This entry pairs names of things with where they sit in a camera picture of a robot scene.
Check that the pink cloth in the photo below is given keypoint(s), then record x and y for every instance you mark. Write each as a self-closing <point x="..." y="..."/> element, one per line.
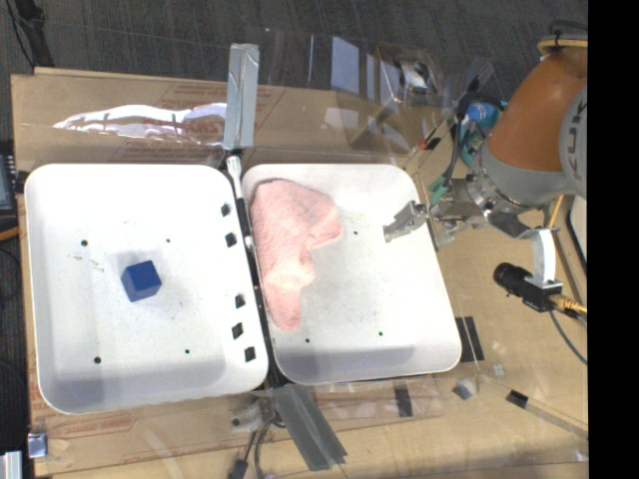
<point x="284" y="227"/>

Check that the blue cube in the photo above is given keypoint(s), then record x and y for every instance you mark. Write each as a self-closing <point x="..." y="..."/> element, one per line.
<point x="142" y="281"/>

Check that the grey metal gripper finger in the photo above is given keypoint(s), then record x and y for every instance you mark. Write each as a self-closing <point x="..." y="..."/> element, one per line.
<point x="443" y="235"/>
<point x="405" y="222"/>

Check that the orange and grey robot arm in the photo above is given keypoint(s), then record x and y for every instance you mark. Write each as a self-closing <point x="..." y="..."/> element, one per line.
<point x="534" y="123"/>

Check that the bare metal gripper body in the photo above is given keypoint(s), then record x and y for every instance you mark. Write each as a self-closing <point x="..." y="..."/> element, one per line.
<point x="461" y="213"/>

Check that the brown cardboard board red print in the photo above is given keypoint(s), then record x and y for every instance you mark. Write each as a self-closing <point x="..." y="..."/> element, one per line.
<point x="389" y="442"/>

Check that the black cylinder on white bracket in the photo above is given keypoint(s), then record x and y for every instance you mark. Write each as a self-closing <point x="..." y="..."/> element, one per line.
<point x="524" y="282"/>

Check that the white plastic tray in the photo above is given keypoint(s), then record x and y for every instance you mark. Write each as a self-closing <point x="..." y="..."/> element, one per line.
<point x="369" y="287"/>
<point x="150" y="367"/>

